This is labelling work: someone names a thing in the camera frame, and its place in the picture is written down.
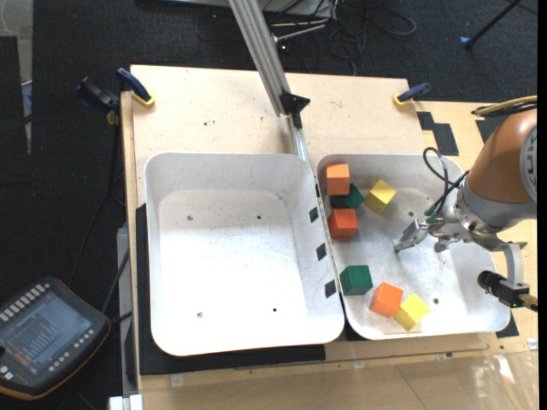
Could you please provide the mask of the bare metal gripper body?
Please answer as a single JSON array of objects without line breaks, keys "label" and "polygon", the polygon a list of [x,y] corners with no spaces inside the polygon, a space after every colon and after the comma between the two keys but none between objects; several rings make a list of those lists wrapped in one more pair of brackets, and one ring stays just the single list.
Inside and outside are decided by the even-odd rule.
[{"label": "bare metal gripper body", "polygon": [[445,204],[427,219],[428,233],[435,237],[454,236],[463,243],[476,243],[486,250],[501,250],[506,244],[497,234],[499,230],[488,225],[462,204]]}]

